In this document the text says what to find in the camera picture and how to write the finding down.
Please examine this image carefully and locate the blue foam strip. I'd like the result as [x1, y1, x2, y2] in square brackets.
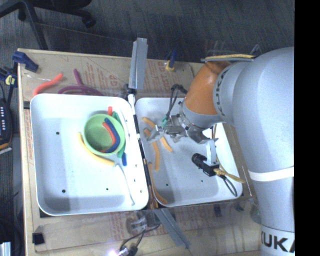
[103, 117, 122, 154]

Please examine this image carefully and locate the red foam strip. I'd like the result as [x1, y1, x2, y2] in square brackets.
[100, 121, 117, 153]

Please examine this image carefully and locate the purple foam strip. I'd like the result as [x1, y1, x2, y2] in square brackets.
[57, 68, 105, 97]

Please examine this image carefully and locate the green bowl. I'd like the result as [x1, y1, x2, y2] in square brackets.
[83, 113, 126, 157]

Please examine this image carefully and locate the thin black and white rod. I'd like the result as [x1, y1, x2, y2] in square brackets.
[127, 93, 156, 210]

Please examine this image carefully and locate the white plastic tray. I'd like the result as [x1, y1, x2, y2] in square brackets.
[29, 93, 150, 217]
[134, 96, 244, 208]

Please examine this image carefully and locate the yellow foam strip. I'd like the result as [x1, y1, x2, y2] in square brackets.
[77, 132, 116, 167]

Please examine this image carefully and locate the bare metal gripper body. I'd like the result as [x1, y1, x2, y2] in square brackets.
[159, 114, 204, 144]

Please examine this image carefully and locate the black office chair base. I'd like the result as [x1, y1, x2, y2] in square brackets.
[0, 0, 97, 51]

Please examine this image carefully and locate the black cylinder on white bracket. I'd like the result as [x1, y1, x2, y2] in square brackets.
[191, 138, 221, 177]

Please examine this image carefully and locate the brown cardboard board, red print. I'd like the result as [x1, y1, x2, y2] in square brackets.
[18, 48, 261, 253]

